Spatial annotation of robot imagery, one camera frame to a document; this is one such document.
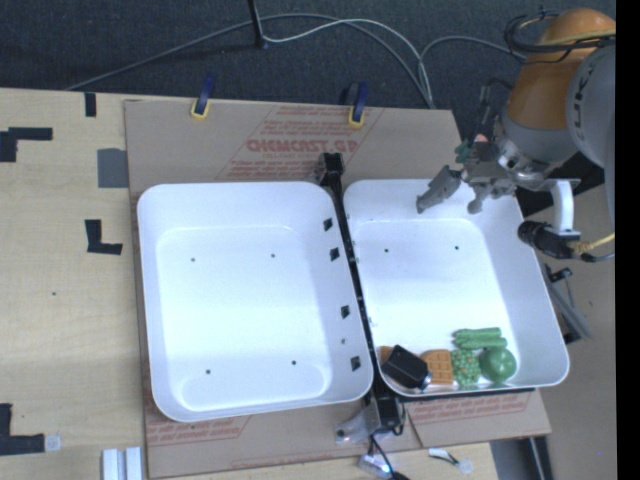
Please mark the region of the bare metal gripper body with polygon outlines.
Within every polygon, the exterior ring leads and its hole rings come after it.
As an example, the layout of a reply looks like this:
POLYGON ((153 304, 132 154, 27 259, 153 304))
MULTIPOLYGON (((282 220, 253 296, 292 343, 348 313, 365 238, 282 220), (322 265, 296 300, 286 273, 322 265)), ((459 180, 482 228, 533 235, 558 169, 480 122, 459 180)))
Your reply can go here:
POLYGON ((477 199, 498 198, 516 188, 546 190, 546 179, 556 163, 539 159, 509 138, 476 138, 460 145, 462 180, 477 199))

